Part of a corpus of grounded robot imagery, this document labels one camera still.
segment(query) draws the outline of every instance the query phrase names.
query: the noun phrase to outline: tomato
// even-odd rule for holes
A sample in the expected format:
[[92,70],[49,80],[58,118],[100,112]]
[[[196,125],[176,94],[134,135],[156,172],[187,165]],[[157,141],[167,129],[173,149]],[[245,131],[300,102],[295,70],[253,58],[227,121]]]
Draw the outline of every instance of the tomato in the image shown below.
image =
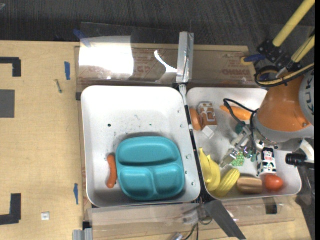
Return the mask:
[[267,190],[279,191],[283,187],[284,181],[277,175],[267,174],[264,178],[264,185]]

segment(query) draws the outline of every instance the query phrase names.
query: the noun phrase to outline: teal divided tray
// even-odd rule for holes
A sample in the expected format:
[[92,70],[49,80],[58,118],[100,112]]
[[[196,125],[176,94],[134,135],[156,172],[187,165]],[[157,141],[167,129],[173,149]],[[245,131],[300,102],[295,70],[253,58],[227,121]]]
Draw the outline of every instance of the teal divided tray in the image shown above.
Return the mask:
[[177,145],[168,138],[144,136],[122,141],[115,155],[122,191],[137,201],[178,195],[185,186],[184,166]]

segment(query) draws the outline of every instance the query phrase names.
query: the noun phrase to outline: wooden surface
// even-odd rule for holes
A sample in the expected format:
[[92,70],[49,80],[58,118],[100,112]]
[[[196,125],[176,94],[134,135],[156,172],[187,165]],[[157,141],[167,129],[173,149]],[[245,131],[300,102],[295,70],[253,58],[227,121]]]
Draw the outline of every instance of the wooden surface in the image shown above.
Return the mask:
[[[15,90],[15,118],[0,118],[0,215],[9,213],[11,194],[22,196],[22,218],[19,224],[0,225],[0,240],[72,239],[73,230],[82,228],[81,149],[75,99],[78,45],[0,41],[0,57],[19,57],[22,61],[22,77],[12,77],[12,66],[0,64],[0,90]],[[71,80],[66,80],[64,62],[70,63]],[[241,230],[248,239],[311,239],[302,210],[292,198],[290,207],[290,221],[242,226]],[[41,220],[43,212],[50,212],[50,220]],[[130,239],[170,240],[172,236]],[[201,240],[225,237],[221,229],[201,230],[199,234]]]

